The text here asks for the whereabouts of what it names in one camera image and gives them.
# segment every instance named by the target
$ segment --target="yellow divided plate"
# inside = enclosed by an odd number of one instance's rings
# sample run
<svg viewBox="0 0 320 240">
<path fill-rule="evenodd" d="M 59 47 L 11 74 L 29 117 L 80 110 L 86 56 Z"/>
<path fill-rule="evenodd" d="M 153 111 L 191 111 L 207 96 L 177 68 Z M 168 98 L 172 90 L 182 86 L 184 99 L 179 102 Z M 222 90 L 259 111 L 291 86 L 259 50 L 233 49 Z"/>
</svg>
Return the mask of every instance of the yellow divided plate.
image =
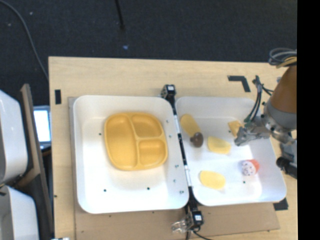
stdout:
<svg viewBox="0 0 320 240">
<path fill-rule="evenodd" d="M 104 140 L 112 164 L 120 170 L 152 169 L 168 157 L 162 125 L 149 113 L 111 115 L 104 124 Z"/>
</svg>

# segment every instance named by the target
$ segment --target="white plastic object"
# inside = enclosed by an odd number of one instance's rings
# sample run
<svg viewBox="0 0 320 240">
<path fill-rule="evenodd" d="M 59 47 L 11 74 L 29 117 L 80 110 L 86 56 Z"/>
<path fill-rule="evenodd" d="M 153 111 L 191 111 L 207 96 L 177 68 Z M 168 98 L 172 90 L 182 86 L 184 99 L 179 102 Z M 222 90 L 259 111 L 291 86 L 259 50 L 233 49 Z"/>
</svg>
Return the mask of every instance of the white plastic object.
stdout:
<svg viewBox="0 0 320 240">
<path fill-rule="evenodd" d="M 192 190 L 202 205 L 278 202 L 286 196 L 287 188 L 282 172 L 276 165 L 276 155 L 270 138 L 237 146 L 229 129 L 228 123 L 235 120 L 243 122 L 253 105 L 253 100 L 237 97 L 181 97 L 177 100 L 176 110 L 179 117 L 184 114 L 192 115 L 204 137 L 203 145 L 194 147 L 187 133 L 181 131 Z M 229 142 L 229 154 L 210 151 L 208 136 Z M 259 161 L 259 170 L 255 175 L 245 176 L 242 173 L 242 161 L 251 159 Z M 224 188 L 216 190 L 202 185 L 200 171 L 222 174 L 226 180 Z"/>
<path fill-rule="evenodd" d="M 34 200 L 6 185 L 0 192 L 0 240 L 39 240 Z"/>
<path fill-rule="evenodd" d="M 76 197 L 88 213 L 180 209 L 189 200 L 174 114 L 160 97 L 85 95 L 69 103 Z M 123 112 L 155 116 L 165 134 L 164 164 L 125 171 L 112 165 L 104 138 L 106 119 Z"/>
<path fill-rule="evenodd" d="M 27 164 L 20 104 L 0 90 L 0 184 L 23 174 Z"/>
</svg>

